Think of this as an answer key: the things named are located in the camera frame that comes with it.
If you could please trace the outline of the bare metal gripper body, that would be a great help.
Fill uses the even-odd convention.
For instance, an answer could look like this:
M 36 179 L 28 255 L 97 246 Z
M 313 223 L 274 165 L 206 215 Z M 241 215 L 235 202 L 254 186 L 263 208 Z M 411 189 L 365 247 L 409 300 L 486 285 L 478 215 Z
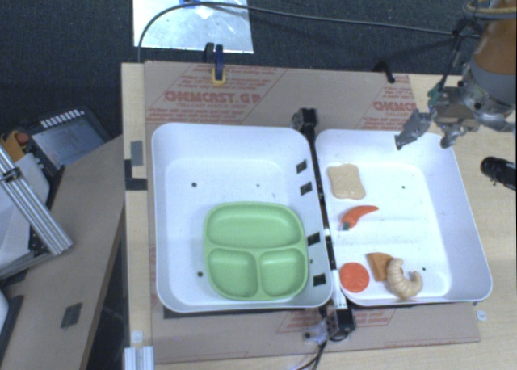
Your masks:
M 507 118 L 515 106 L 502 103 L 475 86 L 444 87 L 433 106 L 438 124 L 457 124 L 469 131 L 480 126 L 496 132 L 514 132 L 515 122 Z

